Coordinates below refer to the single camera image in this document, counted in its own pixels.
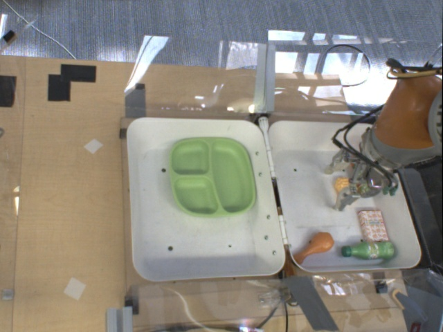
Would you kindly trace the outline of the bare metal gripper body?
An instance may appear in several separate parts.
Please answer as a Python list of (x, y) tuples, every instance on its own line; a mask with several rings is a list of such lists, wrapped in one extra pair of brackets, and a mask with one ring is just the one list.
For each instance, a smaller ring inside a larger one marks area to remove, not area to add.
[(382, 192), (385, 176), (368, 160), (352, 156), (347, 193), (352, 198), (370, 198)]

